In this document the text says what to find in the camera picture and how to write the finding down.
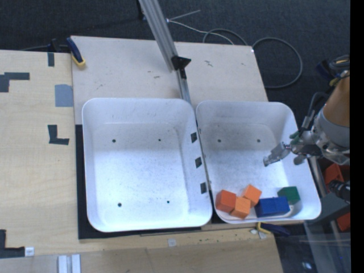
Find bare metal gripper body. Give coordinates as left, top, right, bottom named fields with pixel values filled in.
left=289, top=130, right=350, bottom=166

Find white plastic tray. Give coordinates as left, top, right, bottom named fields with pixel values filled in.
left=81, top=97, right=214, bottom=234
left=195, top=100, right=322, bottom=225

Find red-orange cube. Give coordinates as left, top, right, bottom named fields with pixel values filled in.
left=214, top=189, right=238, bottom=214

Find black cylinder on white bracket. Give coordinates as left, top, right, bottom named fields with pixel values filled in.
left=328, top=179, right=350, bottom=204

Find blue block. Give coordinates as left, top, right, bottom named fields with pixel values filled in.
left=253, top=196, right=291, bottom=218

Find orange cube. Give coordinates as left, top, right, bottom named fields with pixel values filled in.
left=241, top=184, right=263, bottom=208
left=229, top=196, right=252, bottom=220

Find green cube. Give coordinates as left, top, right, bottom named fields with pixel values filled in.
left=276, top=185, right=301, bottom=205

